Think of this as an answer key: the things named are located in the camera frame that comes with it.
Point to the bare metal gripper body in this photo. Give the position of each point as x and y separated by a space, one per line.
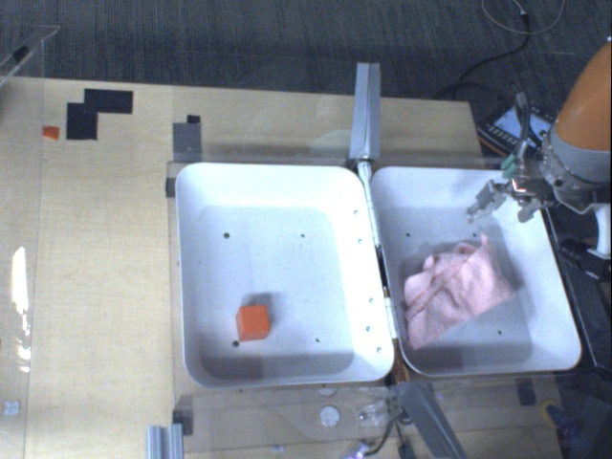
535 189

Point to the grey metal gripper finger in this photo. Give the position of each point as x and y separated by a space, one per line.
528 211
488 198

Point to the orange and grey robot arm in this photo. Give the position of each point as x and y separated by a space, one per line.
585 108

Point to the white plastic tray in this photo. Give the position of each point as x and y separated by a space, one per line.
440 208
282 266

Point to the pink cloth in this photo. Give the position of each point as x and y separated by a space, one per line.
454 290

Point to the orange cube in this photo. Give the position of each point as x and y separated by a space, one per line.
253 323

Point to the black cylinder on white bracket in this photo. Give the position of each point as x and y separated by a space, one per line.
581 256

